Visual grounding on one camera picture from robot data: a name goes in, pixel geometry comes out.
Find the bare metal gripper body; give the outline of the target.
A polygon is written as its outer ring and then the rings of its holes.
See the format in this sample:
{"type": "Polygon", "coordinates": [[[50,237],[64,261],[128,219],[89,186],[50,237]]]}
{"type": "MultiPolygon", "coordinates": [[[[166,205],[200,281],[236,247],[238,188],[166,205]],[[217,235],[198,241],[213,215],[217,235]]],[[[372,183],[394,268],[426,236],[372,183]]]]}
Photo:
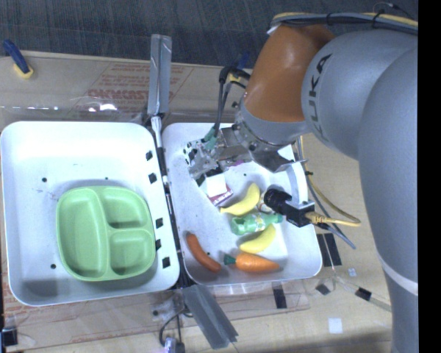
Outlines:
{"type": "Polygon", "coordinates": [[[306,124],[230,124],[216,126],[216,160],[256,164],[276,173],[291,160],[279,151],[307,133],[306,124]]]}

